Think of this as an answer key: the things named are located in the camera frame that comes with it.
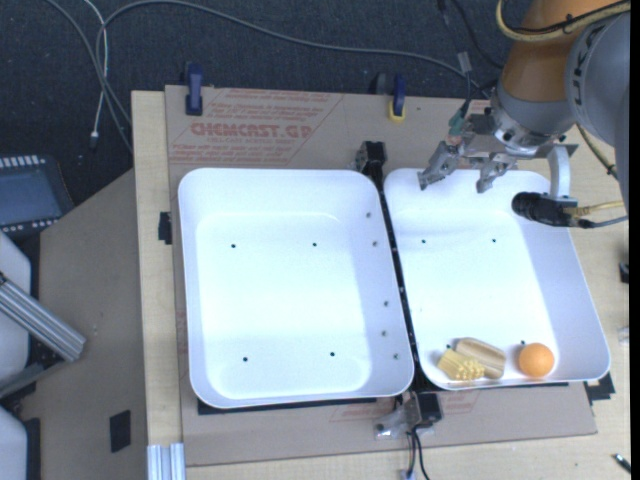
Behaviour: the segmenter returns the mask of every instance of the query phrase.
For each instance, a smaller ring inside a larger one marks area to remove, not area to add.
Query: wooden table
[[[439,108],[443,109],[442,115],[438,116],[439,126],[443,129],[460,105],[457,100],[422,98],[421,102],[425,106],[438,102]],[[158,240],[157,231],[159,214],[170,209],[164,93],[135,91],[132,106],[148,444],[169,446],[182,442],[183,432],[172,252]],[[579,143],[575,130],[569,134],[568,141]],[[613,157],[608,146],[600,146]],[[587,147],[578,148],[571,165],[572,193],[581,204],[620,198],[615,180],[606,175]],[[546,165],[532,162],[531,169],[545,173]],[[628,226],[619,224],[595,230],[575,230],[572,235],[609,343],[610,373],[616,389],[611,400],[593,405],[598,433],[427,449],[425,466],[433,480],[627,477],[628,473],[614,461],[612,454],[620,453],[631,459],[629,346],[628,341],[621,340],[621,330],[629,325],[628,284],[620,281],[618,272],[618,264],[628,262]],[[187,477],[190,480],[396,479],[399,471],[406,468],[407,461],[407,451],[388,451],[189,467]]]

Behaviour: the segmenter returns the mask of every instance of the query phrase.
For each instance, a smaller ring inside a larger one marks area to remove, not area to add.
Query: white cable
[[[86,3],[89,7],[91,7],[93,12],[96,14],[98,19],[100,20],[100,25],[104,25],[104,18],[102,17],[102,14],[98,10],[98,8],[93,4],[93,2],[91,2],[91,0],[82,0],[82,1]],[[103,29],[103,42],[104,42],[104,60],[102,64],[103,66],[102,69],[103,69],[104,77],[106,79],[107,71],[109,69],[109,43],[107,40],[106,29]],[[91,138],[94,140],[98,139],[98,124],[100,123],[100,115],[102,113],[103,103],[104,103],[104,92],[100,92],[100,99],[98,100],[98,109],[96,110],[96,118],[93,124],[93,131],[91,132]]]

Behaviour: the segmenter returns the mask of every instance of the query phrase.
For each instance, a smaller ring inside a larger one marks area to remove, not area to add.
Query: dark floor
[[[81,0],[55,0],[95,44],[99,22]],[[138,0],[90,0],[106,18]],[[453,42],[436,0],[185,0],[270,30],[315,42],[431,56],[456,68]],[[480,45],[504,62],[510,42],[497,30],[498,0],[458,0]],[[511,5],[513,20],[527,0]],[[471,46],[452,11],[457,41],[469,49],[478,83],[499,70]],[[429,62],[400,56],[332,52],[268,37],[202,12],[170,5],[131,10],[108,28],[109,80],[129,111],[132,90],[162,90],[187,61],[202,64],[216,86],[366,93],[378,72],[404,75],[407,94],[464,97],[464,80]],[[44,0],[0,0],[0,156],[50,154],[81,203],[131,167],[107,112],[89,150],[99,95],[80,36]]]

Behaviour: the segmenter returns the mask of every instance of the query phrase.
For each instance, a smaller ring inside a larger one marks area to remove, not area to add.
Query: robotic arm
[[[424,190],[461,159],[480,170],[476,188],[491,188],[518,160],[547,158],[548,194],[518,194],[513,209],[556,226],[574,225],[564,133],[579,125],[615,148],[618,181],[629,212],[630,8],[626,0],[533,0],[521,27],[501,30],[516,42],[484,115],[470,115],[457,143],[441,142],[418,178]]]

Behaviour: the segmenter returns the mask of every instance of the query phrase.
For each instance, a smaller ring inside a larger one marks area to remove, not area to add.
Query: tray
[[[342,170],[180,182],[191,385],[214,407],[394,396],[414,363],[377,190]]]
[[[477,171],[457,170],[424,191],[414,169],[385,179],[424,374],[448,390],[601,378],[609,349],[569,230],[511,210],[516,193],[547,192],[549,182],[513,171],[478,194],[477,178]],[[464,337],[505,351],[502,378],[451,381],[437,368],[447,346]],[[516,367],[522,344],[532,342],[556,358],[543,379]]]

